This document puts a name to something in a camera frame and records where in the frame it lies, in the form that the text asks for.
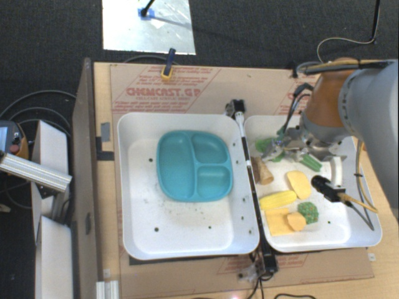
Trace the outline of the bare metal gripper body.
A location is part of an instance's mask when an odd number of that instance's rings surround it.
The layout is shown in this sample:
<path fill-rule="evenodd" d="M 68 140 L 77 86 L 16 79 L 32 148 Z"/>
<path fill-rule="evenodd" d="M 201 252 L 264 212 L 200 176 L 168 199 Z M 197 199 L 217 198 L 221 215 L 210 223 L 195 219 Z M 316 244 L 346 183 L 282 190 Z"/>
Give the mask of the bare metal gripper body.
<path fill-rule="evenodd" d="M 305 150 L 320 161 L 332 156 L 332 145 L 317 139 L 305 128 L 288 128 L 283 137 L 283 148 L 287 150 Z"/>

